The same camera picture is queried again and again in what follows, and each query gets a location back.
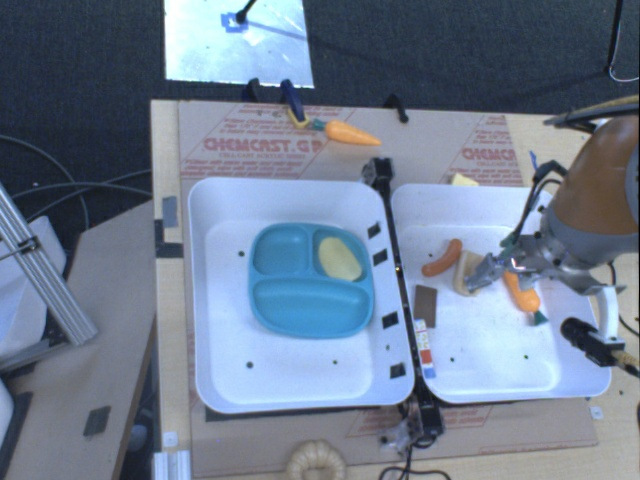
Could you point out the beige doughnut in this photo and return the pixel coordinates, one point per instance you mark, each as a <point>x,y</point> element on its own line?
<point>315,460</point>

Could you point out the yellow oval biscuit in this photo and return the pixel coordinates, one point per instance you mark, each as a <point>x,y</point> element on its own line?
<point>340,259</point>

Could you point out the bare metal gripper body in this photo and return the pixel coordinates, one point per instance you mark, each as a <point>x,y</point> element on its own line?
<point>542,260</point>

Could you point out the blue divided plate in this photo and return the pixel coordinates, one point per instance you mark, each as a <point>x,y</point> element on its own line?
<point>300,308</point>

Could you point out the orange carrot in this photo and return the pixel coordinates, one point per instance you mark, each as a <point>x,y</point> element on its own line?
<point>350,133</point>
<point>526,299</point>

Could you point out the brown rectangular bar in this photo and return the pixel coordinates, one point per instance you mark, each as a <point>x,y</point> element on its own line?
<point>426,307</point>

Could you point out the thin black and white rod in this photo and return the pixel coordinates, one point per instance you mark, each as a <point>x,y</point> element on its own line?
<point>400,278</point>

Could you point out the orange sausage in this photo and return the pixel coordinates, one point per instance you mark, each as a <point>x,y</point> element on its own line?
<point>442,260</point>

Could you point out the white plastic tray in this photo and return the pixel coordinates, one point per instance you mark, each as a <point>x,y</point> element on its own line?
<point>300,368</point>
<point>490,358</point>

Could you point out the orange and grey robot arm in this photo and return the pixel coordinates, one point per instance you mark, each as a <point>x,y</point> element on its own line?
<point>595,188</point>

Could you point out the beige bread slice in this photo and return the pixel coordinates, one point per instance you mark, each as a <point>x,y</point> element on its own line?
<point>462,273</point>

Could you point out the yellow cheese wedge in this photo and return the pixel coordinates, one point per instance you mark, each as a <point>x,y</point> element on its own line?
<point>465,180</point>

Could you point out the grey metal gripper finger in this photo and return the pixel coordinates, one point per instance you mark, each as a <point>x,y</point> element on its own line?
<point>529,280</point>
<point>482,273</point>

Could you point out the brown cardboard board red print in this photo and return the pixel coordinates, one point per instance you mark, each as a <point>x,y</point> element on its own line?
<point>425,143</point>

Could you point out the black cylinder on white bracket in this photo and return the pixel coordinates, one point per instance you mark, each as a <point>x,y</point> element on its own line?
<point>582,335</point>

